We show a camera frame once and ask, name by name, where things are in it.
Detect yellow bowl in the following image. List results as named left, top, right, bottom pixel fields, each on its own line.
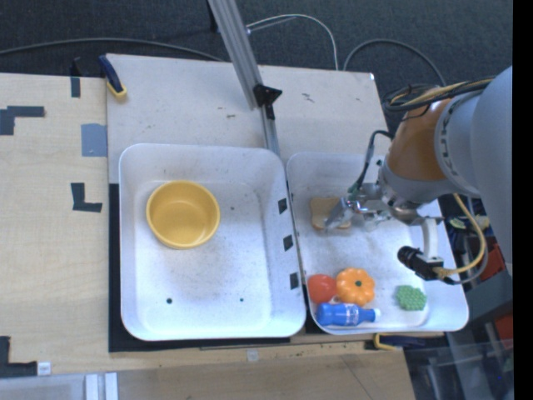
left=145, top=180, right=222, bottom=251

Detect black cylinder on white bracket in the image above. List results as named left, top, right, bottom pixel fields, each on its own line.
left=396, top=217, right=446, bottom=282

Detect pale flat board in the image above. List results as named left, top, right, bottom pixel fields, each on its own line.
left=106, top=52, right=446, bottom=353

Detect white plastic tray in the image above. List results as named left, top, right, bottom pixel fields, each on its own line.
left=286, top=151, right=471, bottom=336
left=118, top=142, right=307, bottom=343

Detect orange pumpkin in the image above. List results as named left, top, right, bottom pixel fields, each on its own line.
left=335, top=267, right=376, bottom=308

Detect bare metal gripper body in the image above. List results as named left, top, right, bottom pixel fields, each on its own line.
left=347, top=182, right=422, bottom=227

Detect blue bottle with white cap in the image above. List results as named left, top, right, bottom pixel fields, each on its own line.
left=315, top=302, right=382, bottom=328

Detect red tomato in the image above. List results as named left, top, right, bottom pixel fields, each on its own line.
left=306, top=273, right=339, bottom=306

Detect brown bread slice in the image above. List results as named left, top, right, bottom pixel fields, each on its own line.
left=309, top=197, right=352, bottom=232

